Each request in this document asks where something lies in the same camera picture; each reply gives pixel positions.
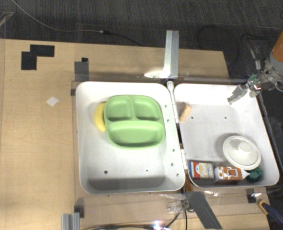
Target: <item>gray carpet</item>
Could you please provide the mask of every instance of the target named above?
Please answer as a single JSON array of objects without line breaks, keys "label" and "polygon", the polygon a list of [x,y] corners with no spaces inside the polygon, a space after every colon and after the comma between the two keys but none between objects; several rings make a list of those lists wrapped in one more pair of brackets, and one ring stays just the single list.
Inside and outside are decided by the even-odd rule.
[{"label": "gray carpet", "polygon": [[[181,48],[197,48],[196,30],[214,24],[227,29],[239,44],[235,64],[228,64],[231,77],[246,78],[254,71],[241,33],[276,36],[283,27],[283,0],[15,0],[38,20],[64,30],[108,30],[125,35],[144,46],[164,47],[166,30],[179,30]],[[134,45],[115,35],[62,33],[46,28],[19,10],[10,0],[0,0],[0,11],[14,12],[8,21],[7,38],[64,42]],[[234,57],[228,37],[208,34],[206,49],[223,50]],[[267,55],[267,45],[260,54]]]}]

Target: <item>wire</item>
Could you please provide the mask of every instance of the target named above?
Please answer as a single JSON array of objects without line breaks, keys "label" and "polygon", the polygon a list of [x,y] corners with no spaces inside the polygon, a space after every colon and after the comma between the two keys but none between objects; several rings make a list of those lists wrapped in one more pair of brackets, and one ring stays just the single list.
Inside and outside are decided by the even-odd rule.
[{"label": "wire", "polygon": [[275,41],[278,38],[277,37],[264,37],[264,36],[255,36],[249,33],[241,34],[241,36],[245,36],[248,40],[263,40],[263,41]]},{"label": "wire", "polygon": [[186,226],[185,226],[185,230],[187,230],[187,229],[188,229],[187,211],[186,211],[186,210],[184,210],[184,212],[185,212],[185,219],[186,219]]},{"label": "wire", "polygon": [[[234,45],[232,47],[232,50],[234,51],[234,53],[231,55],[230,60],[227,61],[226,63],[228,65],[235,64],[237,62],[238,56],[239,56],[239,46],[238,46],[237,40],[227,29],[225,29],[225,28],[223,28],[221,26],[210,24],[210,25],[205,25],[205,26],[202,26],[202,27],[198,28],[196,30],[196,32],[194,33],[194,43],[195,43],[196,47],[198,49],[211,49],[212,50],[211,47],[204,47],[204,46],[202,46],[202,43],[201,43],[201,34],[204,33],[204,31],[206,33],[207,32],[206,30],[208,30],[208,29],[209,29],[210,33],[211,33],[212,30],[216,30],[216,34],[217,35],[221,36],[221,33],[224,33],[227,36],[229,36],[229,38],[231,38],[231,40],[233,41],[233,45]],[[222,49],[222,51],[226,55],[227,51],[225,49]]]},{"label": "wire", "polygon": [[110,225],[110,226],[104,226],[104,227],[96,227],[96,228],[85,228],[84,230],[117,230],[122,228],[140,228],[145,230],[153,230],[153,226],[150,225]]},{"label": "wire", "polygon": [[259,75],[260,70],[261,70],[261,64],[260,64],[260,60],[258,59],[258,57],[256,55],[256,52],[255,52],[253,45],[250,43],[250,41],[248,39],[246,39],[245,34],[242,34],[240,38],[247,45],[248,49],[250,50],[252,58],[255,61],[255,68],[257,70],[257,75]]},{"label": "wire", "polygon": [[35,17],[33,17],[31,14],[29,14],[27,11],[25,11],[24,8],[22,8],[18,3],[16,3],[15,0],[11,0],[20,10],[22,10],[26,15],[28,15],[29,17],[31,17],[34,21],[38,22],[39,24],[47,27],[47,28],[50,28],[52,30],[55,30],[55,31],[58,31],[58,32],[64,32],[64,33],[73,33],[73,32],[96,32],[96,33],[103,33],[102,30],[98,31],[98,30],[60,30],[60,29],[57,29],[57,28],[54,28],[52,26],[49,26],[41,21],[39,21],[38,19],[36,19]]},{"label": "wire", "polygon": [[123,36],[123,35],[120,35],[120,34],[117,34],[117,33],[111,33],[111,32],[109,32],[109,31],[105,31],[105,30],[103,31],[103,34],[120,36],[120,37],[123,37],[123,38],[125,38],[125,39],[127,39],[127,40],[132,41],[133,43],[135,43],[135,44],[137,44],[137,45],[139,45],[139,46],[143,46],[142,44],[140,44],[140,43],[134,41],[133,39],[131,39],[131,38],[127,37],[127,36]]},{"label": "wire", "polygon": [[179,217],[180,213],[181,213],[181,212],[179,212],[179,213],[175,216],[175,218],[174,218],[171,222],[169,222],[169,223],[166,225],[166,228],[170,227],[170,226],[172,225],[172,223],[175,222],[175,220]]},{"label": "wire", "polygon": [[22,8],[15,0],[11,0],[20,10],[22,10],[26,15],[28,15],[29,17],[31,17],[34,21],[38,22],[39,24],[49,28],[49,29],[52,29],[54,31],[57,31],[57,32],[64,32],[64,33],[75,33],[75,32],[95,32],[95,33],[101,33],[101,34],[105,34],[105,35],[115,35],[115,36],[119,36],[119,37],[122,37],[122,38],[125,38],[139,46],[143,46],[141,45],[140,43],[134,41],[133,39],[127,37],[127,36],[124,36],[124,35],[120,35],[120,34],[117,34],[117,33],[112,33],[112,32],[109,32],[109,31],[105,31],[105,30],[61,30],[61,29],[57,29],[57,28],[54,28],[52,26],[49,26],[43,22],[41,22],[40,20],[36,19],[34,16],[32,16],[30,13],[28,13],[24,8]]}]

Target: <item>green plate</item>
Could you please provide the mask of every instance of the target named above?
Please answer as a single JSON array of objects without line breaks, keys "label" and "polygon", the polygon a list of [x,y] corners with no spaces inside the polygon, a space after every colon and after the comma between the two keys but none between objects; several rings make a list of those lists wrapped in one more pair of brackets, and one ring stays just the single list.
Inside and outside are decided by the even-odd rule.
[{"label": "green plate", "polygon": [[109,141],[120,148],[148,148],[165,139],[160,106],[148,96],[117,95],[109,98],[104,121]]}]

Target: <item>metal bracket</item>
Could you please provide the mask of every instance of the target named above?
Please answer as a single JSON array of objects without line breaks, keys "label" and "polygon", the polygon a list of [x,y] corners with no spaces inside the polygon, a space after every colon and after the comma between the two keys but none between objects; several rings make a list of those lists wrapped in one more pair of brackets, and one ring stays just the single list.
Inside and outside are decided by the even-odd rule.
[{"label": "metal bracket", "polygon": [[185,196],[206,229],[222,229],[203,193],[187,192]]},{"label": "metal bracket", "polygon": [[62,214],[61,230],[80,230],[79,228],[79,213]]},{"label": "metal bracket", "polygon": [[163,78],[176,78],[179,68],[179,31],[167,31]]}]

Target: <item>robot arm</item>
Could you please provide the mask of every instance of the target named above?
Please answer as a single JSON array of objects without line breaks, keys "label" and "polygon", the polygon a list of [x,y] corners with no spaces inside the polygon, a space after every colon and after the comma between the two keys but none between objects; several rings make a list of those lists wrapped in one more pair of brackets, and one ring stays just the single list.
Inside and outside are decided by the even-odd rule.
[{"label": "robot arm", "polygon": [[233,95],[227,99],[230,104],[244,96],[248,89],[251,90],[251,97],[258,95],[262,90],[274,88],[283,92],[283,30],[269,57],[265,60],[263,70],[260,70],[260,62],[253,54],[254,52],[252,56],[256,62],[257,73],[253,74],[245,84],[237,86]]}]

